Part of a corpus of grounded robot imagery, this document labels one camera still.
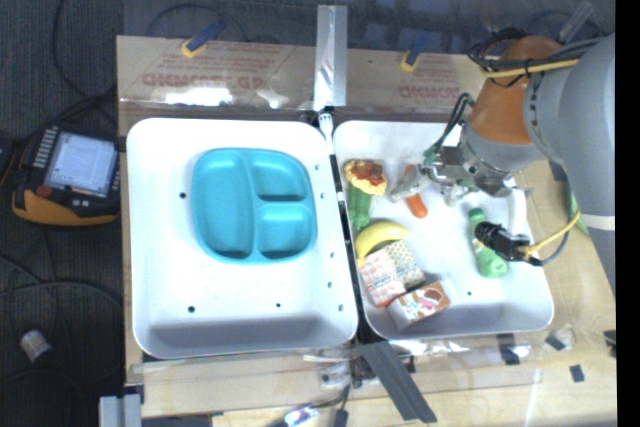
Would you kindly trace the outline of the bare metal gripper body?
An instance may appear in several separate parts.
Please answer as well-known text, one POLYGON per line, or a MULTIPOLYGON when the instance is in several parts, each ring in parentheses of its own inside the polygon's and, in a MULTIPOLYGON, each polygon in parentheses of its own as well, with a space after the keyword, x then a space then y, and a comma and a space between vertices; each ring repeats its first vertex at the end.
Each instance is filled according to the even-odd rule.
POLYGON ((521 155, 510 148, 484 154, 469 145, 432 146, 423 154, 423 165, 427 176, 445 189, 505 197, 511 191, 507 181, 521 169, 521 155))

